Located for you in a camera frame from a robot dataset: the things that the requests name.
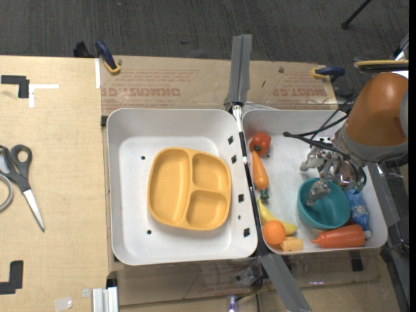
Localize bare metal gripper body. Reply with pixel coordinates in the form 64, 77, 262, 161
311, 136, 352, 182

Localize white plastic tray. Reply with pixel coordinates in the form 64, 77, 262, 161
106, 108, 259, 267
241, 109, 389, 255

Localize teal bowl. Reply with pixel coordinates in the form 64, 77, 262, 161
296, 177, 352, 231

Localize orange carrot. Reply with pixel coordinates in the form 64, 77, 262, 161
252, 150, 270, 202

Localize orange sauce bottle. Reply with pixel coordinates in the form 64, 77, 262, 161
311, 224, 367, 249

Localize red bell pepper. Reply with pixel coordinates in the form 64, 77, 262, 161
248, 131, 272, 157

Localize yellow banana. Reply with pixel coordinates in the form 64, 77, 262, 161
257, 197, 298, 236

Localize yellow cheese block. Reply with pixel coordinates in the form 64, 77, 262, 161
279, 236, 304, 252

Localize orange ball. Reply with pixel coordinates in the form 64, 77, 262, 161
262, 220, 287, 246

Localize orange divided plate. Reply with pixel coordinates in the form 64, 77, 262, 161
147, 147, 233, 231

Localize black stand leg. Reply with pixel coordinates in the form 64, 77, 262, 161
341, 0, 393, 30

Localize brown cardboard board red print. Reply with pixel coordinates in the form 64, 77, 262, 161
99, 55, 381, 307

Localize grey handled scissors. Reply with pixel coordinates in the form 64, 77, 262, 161
0, 144, 46, 233

